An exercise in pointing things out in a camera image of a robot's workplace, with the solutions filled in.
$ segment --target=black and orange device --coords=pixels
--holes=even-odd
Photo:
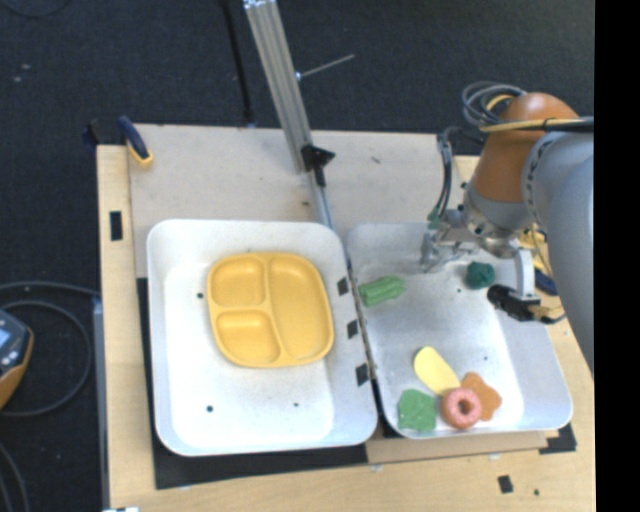
[[[33,332],[0,309],[0,409],[20,384],[31,359]]]

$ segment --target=yellow plate compartment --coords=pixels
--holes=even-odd
[[[247,253],[218,261],[207,276],[207,302],[216,343],[238,365],[306,364],[333,345],[322,276],[296,254]]]

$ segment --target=black floor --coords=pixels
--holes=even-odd
[[[549,92],[594,114],[595,0],[279,5],[299,71],[355,55],[303,79],[313,129],[438,132],[463,122],[460,91],[478,80]],[[55,12],[25,16],[16,8]],[[257,125],[275,127],[240,0],[231,12]],[[29,279],[99,289],[95,166],[81,140],[89,121],[115,140],[122,114],[140,122],[239,125],[243,110],[219,2],[2,0],[0,284]],[[88,296],[0,291],[0,307],[27,297],[64,306],[92,332]],[[42,308],[18,315],[38,345],[11,410],[60,397],[84,361],[68,320]],[[93,372],[59,410],[0,417],[0,443],[21,471],[34,512],[100,510]],[[22,510],[1,457],[0,475]]]

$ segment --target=white tray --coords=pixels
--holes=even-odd
[[[240,367],[213,338],[206,276],[219,259],[259,251],[293,252],[322,275],[335,341],[327,356],[286,368]],[[147,240],[149,318],[156,430],[185,456],[355,445],[377,423],[344,249],[328,228],[302,222],[167,220]]]
[[[418,223],[365,224],[354,228],[347,239],[358,285],[390,274],[406,283],[406,291],[397,299],[362,307],[389,424],[414,439],[564,426],[572,414],[571,396],[546,327],[509,317],[490,304],[487,289],[464,285],[466,266],[474,260],[491,263],[495,282],[515,289],[514,261],[480,251],[440,272],[425,274],[419,266],[425,229]],[[438,417],[430,432],[398,429],[397,405],[405,389],[434,395],[413,371],[413,358],[426,345],[440,353],[460,380],[474,371],[500,393],[502,405],[490,421],[459,431]]]

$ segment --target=pink donut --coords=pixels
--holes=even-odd
[[[440,401],[440,413],[449,425],[459,429],[472,427],[480,419],[482,404],[478,395],[468,388],[448,391]]]

